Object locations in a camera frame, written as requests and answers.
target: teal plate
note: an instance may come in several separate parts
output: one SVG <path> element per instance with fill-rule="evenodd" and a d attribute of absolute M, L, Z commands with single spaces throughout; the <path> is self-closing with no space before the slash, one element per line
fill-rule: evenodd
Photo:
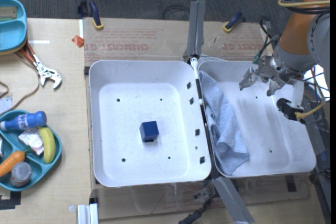
<path fill-rule="evenodd" d="M 0 55 L 19 50 L 27 38 L 27 15 L 18 0 L 0 0 Z"/>
<path fill-rule="evenodd" d="M 0 116 L 0 122 L 11 120 L 18 115 L 26 114 L 26 113 L 28 112 L 24 110 L 12 110 Z M 58 135 L 53 130 L 51 131 L 54 134 L 55 143 L 56 143 L 56 154 L 55 154 L 55 158 L 53 162 L 50 164 L 45 164 L 44 159 L 43 159 L 43 154 L 41 154 L 40 156 L 37 156 L 33 152 L 28 153 L 26 154 L 25 162 L 27 162 L 33 169 L 32 177 L 28 185 L 22 188 L 13 187 L 9 182 L 10 173 L 8 173 L 7 175 L 0 177 L 1 187 L 6 188 L 11 191 L 22 191 L 22 190 L 29 189 L 32 185 L 36 184 L 41 178 L 43 178 L 44 175 L 55 165 L 55 163 L 57 163 L 58 159 L 61 156 L 62 143 Z M 0 158 L 0 163 L 3 160 L 5 160 L 12 152 L 16 150 L 22 151 L 25 149 L 26 146 L 23 143 L 21 143 L 18 139 L 18 136 L 20 135 L 21 132 L 22 131 L 1 131 L 0 130 L 0 137 L 3 139 L 3 142 L 4 142 L 4 148 L 3 148 L 4 157 L 2 159 Z"/>

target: blue cloth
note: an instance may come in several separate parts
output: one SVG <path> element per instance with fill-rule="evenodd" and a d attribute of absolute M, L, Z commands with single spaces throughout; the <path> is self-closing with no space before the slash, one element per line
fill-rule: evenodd
<path fill-rule="evenodd" d="M 203 71 L 199 75 L 216 163 L 226 175 L 231 175 L 241 164 L 249 160 L 250 154 L 235 111 L 217 81 Z"/>

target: pliers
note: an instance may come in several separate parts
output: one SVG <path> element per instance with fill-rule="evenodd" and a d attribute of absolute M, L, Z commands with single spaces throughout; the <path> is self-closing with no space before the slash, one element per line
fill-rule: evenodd
<path fill-rule="evenodd" d="M 33 51 L 32 47 L 30 44 L 27 42 L 24 47 L 20 50 L 20 52 L 31 62 L 35 68 L 38 71 L 38 74 L 40 76 L 40 82 L 41 85 L 44 86 L 46 79 L 51 79 L 54 80 L 54 89 L 59 87 L 62 82 L 62 77 L 60 74 L 57 73 L 56 70 L 47 68 L 42 63 L 40 60 L 37 58 L 35 52 Z"/>

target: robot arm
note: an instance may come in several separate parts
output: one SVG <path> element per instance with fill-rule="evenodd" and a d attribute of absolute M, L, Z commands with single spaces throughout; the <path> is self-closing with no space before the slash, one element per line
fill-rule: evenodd
<path fill-rule="evenodd" d="M 240 90 L 250 87 L 260 77 L 262 82 L 270 80 L 267 95 L 271 96 L 285 84 L 294 85 L 302 80 L 303 75 L 317 64 L 324 68 L 324 76 L 330 88 L 330 0 L 303 0 L 295 3 L 279 0 L 279 5 L 293 11 L 293 14 L 273 55 L 260 58 L 261 55 L 257 55 L 255 63 L 258 68 L 247 70 L 239 83 Z"/>

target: blue bottle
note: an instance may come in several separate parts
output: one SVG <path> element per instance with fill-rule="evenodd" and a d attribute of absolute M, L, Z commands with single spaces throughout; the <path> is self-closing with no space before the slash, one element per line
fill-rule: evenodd
<path fill-rule="evenodd" d="M 7 130 L 26 130 L 47 124 L 47 115 L 44 111 L 37 111 L 36 113 L 27 113 L 15 117 L 10 121 L 0 122 L 0 129 Z"/>

